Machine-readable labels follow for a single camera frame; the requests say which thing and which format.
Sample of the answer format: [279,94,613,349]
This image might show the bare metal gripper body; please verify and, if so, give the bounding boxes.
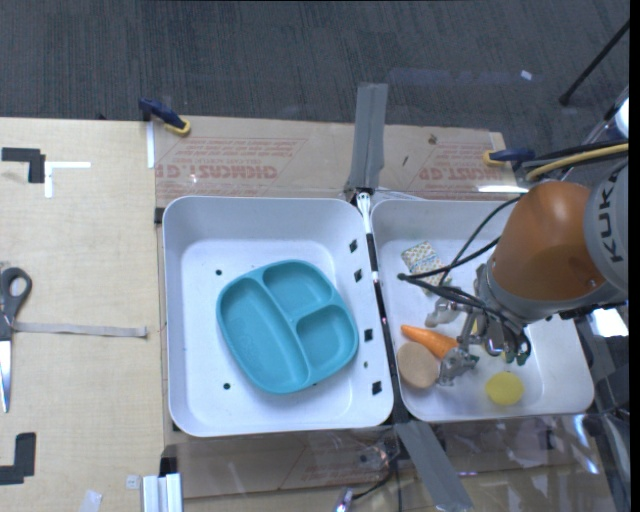
[457,303,525,359]

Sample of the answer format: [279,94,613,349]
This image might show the blue divided plate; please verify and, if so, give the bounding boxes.
[215,259,361,396]

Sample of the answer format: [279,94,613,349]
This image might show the tan round biscuit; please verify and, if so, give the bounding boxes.
[396,341,443,390]

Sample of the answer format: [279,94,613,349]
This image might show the brown cardboard board red print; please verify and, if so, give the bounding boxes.
[153,115,591,501]

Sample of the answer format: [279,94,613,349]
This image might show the orange carrot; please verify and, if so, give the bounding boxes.
[400,324,461,361]

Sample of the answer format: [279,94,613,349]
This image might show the patterned white packet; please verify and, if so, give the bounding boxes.
[400,240,452,296]

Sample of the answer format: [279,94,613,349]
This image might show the grey handled scissors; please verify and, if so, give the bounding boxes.
[0,266,34,414]

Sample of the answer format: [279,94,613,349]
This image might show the yellow round disc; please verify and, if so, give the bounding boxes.
[484,370,526,407]

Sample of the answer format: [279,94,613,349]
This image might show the white plastic tray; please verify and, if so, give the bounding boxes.
[162,195,395,439]
[369,198,596,424]

